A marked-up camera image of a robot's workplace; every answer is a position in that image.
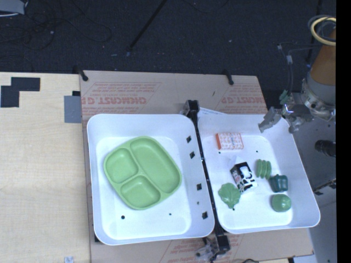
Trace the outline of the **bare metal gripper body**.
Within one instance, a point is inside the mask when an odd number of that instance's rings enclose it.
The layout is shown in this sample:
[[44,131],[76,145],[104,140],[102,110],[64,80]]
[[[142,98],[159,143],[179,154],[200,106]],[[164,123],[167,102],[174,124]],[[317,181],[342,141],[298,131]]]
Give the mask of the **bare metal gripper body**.
[[315,118],[329,122],[335,120],[336,110],[313,94],[291,93],[282,96],[282,114],[294,124],[297,121],[310,122]]

